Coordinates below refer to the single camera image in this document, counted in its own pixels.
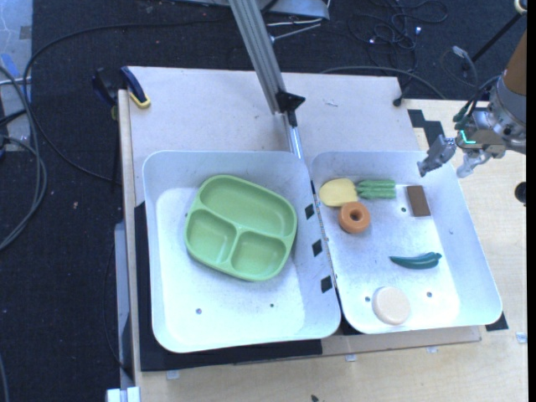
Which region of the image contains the white plastic tray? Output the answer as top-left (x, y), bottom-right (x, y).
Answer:
top-left (309, 150), bottom-right (504, 336)
top-left (142, 149), bottom-right (343, 354)

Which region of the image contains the cream round biscuit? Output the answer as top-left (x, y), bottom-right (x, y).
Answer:
top-left (371, 286), bottom-right (413, 327)

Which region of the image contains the orange doughnut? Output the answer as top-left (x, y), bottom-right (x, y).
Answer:
top-left (338, 200), bottom-right (372, 235)

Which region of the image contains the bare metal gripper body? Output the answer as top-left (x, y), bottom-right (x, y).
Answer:
top-left (455, 106), bottom-right (528, 159)

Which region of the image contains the dark green toy pepper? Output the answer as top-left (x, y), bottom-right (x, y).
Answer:
top-left (389, 251), bottom-right (444, 271)

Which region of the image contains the yellow toy food piece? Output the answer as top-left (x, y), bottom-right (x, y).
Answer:
top-left (318, 178), bottom-right (359, 209)

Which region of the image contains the pale flat board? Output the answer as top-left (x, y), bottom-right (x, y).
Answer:
top-left (125, 65), bottom-right (482, 367)

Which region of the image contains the green divided plate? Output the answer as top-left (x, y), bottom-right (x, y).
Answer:
top-left (183, 173), bottom-right (299, 282)

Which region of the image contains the brown rectangular biscuit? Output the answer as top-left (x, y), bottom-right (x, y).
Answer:
top-left (405, 184), bottom-right (433, 219)

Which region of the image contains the green ridged toy vegetable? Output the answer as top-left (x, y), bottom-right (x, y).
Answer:
top-left (355, 178), bottom-right (397, 201)

